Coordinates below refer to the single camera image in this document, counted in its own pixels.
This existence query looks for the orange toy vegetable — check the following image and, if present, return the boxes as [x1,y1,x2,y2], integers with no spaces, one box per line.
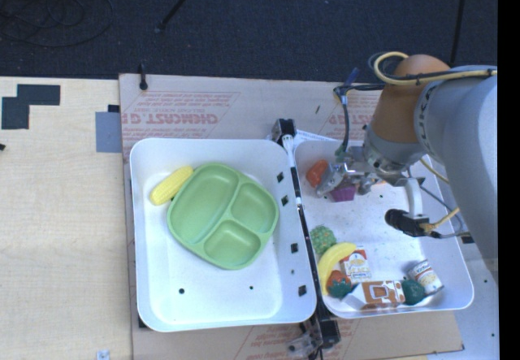
[305,159,330,189]

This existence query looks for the white plastic tray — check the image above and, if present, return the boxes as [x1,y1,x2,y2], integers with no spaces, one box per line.
[128,137,318,333]
[294,140,475,319]

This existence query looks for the green broccoli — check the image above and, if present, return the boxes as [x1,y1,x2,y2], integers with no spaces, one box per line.
[401,279,427,307]

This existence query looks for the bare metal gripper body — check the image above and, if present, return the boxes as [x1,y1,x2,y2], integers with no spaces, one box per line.
[328,148,411,185]

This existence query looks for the black block with thin wires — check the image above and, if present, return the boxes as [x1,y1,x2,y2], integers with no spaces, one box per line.
[302,316,342,352]
[271,118,297,144]

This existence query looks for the brown cardboard board red print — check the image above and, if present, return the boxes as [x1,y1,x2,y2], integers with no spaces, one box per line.
[118,72,465,360]

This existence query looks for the black cylinder on white bracket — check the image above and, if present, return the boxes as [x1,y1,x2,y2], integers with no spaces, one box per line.
[384,176,432,239]

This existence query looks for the yellow corn cob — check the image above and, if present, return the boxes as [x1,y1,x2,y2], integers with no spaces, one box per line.
[149,165,194,206]

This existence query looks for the green grapes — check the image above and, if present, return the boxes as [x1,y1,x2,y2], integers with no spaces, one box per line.
[309,225,338,256]

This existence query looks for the small white and orange carton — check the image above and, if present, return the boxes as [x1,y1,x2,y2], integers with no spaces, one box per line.
[340,249,373,284]

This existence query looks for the red strawberry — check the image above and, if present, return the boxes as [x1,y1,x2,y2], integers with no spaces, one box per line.
[327,270,353,300]

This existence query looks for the green divided plate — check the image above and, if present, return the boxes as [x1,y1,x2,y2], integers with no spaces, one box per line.
[166,162,280,271]

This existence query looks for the small white and orange can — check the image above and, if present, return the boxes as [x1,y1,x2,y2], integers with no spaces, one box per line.
[407,259,444,296]

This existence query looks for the yellow banana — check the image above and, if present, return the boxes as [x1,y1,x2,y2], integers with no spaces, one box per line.
[317,242,358,297]

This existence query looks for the thin black and white rod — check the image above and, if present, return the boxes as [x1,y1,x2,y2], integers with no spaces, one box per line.
[282,133,331,325]

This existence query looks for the white paper label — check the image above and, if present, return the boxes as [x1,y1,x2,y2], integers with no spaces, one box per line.
[294,128,339,145]

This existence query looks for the brown and white carton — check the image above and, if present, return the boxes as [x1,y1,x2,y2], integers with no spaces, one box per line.
[343,280,407,311]

